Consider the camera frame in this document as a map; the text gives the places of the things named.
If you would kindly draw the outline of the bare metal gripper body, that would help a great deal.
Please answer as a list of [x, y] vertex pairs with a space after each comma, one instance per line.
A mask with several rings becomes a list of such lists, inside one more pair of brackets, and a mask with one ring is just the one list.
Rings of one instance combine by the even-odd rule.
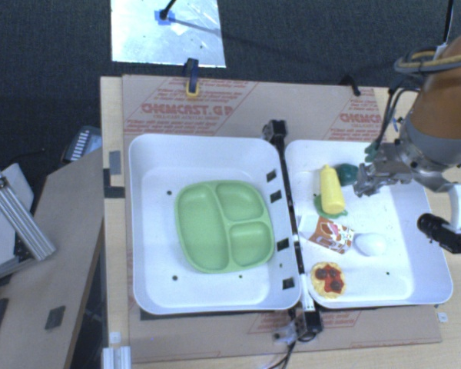
[[377, 142], [366, 148], [369, 175], [387, 176], [388, 184], [415, 181], [433, 192], [448, 192], [454, 183], [443, 172], [461, 165], [461, 142]]

